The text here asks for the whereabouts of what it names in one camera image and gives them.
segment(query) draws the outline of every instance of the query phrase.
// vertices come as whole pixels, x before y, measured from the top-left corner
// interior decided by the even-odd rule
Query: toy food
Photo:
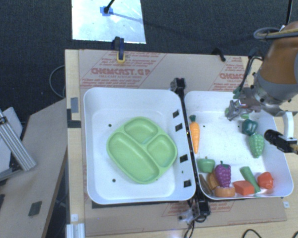
[[[265,145],[264,137],[260,134],[255,133],[249,137],[248,142],[253,157],[258,158],[259,156],[261,156]]]
[[[233,185],[236,193],[241,194],[243,196],[255,193],[255,188],[249,181],[238,180],[233,182]]]
[[[204,159],[198,159],[198,168],[202,173],[212,173],[215,166],[215,160],[208,159],[205,157]]]
[[[246,119],[242,123],[242,133],[251,136],[255,133],[258,123],[251,119]]]
[[[233,197],[235,196],[235,188],[234,187],[219,187],[215,188],[215,196],[218,197]]]
[[[221,161],[221,164],[215,168],[215,176],[221,187],[229,187],[230,175],[230,165],[223,164]]]
[[[195,121],[195,118],[196,118],[195,115],[189,116],[189,119],[191,120],[191,123],[190,123],[190,132],[191,132],[191,139],[192,139],[192,144],[193,144],[193,150],[194,150],[194,153],[198,153],[199,141],[200,141],[200,126]]]
[[[240,169],[241,174],[243,175],[246,181],[249,181],[255,188],[255,193],[260,192],[260,187],[258,186],[256,179],[250,169],[250,167],[242,167]]]
[[[274,179],[269,172],[264,172],[262,173],[258,178],[257,178],[258,185],[262,188],[267,188],[271,189],[274,186]]]
[[[209,173],[207,176],[207,182],[211,190],[215,189],[217,186],[219,186],[219,183],[215,177],[214,171],[212,173]]]

